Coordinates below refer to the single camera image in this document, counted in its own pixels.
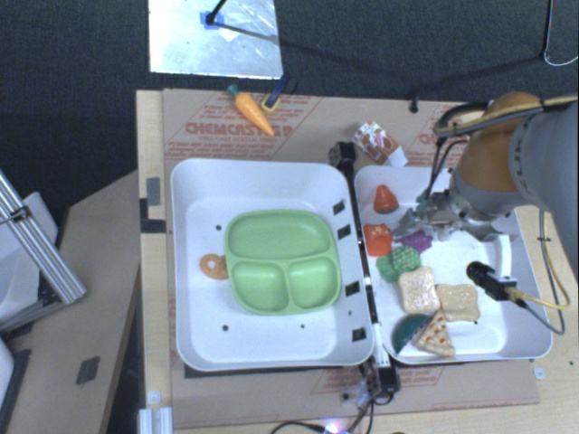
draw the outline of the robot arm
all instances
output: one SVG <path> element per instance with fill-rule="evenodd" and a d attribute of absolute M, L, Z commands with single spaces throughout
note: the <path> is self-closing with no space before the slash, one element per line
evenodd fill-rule
<path fill-rule="evenodd" d="M 440 239 L 461 229 L 491 241 L 499 234 L 494 220 L 519 205 L 534 204 L 552 213 L 577 278 L 577 97 L 546 107 L 537 97 L 509 93 L 475 122 L 463 128 L 466 132 L 453 125 L 442 132 L 435 128 L 442 137 L 471 133 L 470 142 L 450 188 L 427 192 L 428 199 L 403 217 L 394 237 L 430 225 Z"/>

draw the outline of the toy bread slice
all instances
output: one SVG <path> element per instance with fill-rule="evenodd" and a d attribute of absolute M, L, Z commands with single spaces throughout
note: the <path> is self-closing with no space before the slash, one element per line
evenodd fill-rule
<path fill-rule="evenodd" d="M 432 321 L 426 326 L 424 332 L 416 342 L 416 347 L 433 354 L 452 357 L 455 355 L 449 331 L 446 328 L 444 314 L 439 310 Z"/>
<path fill-rule="evenodd" d="M 402 309 L 407 314 L 428 314 L 441 308 L 434 289 L 434 274 L 430 267 L 419 267 L 398 278 Z"/>
<path fill-rule="evenodd" d="M 479 319 L 479 295 L 474 286 L 437 285 L 436 293 L 447 322 L 473 322 Z"/>

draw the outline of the green plate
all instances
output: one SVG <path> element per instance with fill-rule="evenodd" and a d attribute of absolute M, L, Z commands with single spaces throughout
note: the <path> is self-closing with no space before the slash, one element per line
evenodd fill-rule
<path fill-rule="evenodd" d="M 264 315 L 312 312 L 333 304 L 341 278 L 334 236 L 307 211 L 257 211 L 235 217 L 225 231 L 233 293 Z"/>

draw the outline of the black carpet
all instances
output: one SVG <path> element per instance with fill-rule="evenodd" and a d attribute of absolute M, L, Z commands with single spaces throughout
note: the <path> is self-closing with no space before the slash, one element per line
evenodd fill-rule
<path fill-rule="evenodd" d="M 297 93 L 475 101 L 577 91 L 539 59 L 547 0 L 274 0 Z M 577 53 L 579 0 L 555 0 L 551 55 Z M 148 71 L 147 0 L 0 0 L 0 168 L 55 217 L 134 170 L 135 92 L 225 89 Z M 273 82 L 242 80 L 245 90 Z"/>

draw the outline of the red toy food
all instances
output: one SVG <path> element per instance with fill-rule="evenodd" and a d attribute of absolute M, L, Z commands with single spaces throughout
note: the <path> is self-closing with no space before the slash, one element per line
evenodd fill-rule
<path fill-rule="evenodd" d="M 364 238 L 369 256 L 387 256 L 392 250 L 392 232 L 383 223 L 364 225 Z"/>
<path fill-rule="evenodd" d="M 398 200 L 385 184 L 378 185 L 374 198 L 374 210 L 378 213 L 389 213 L 398 209 Z"/>

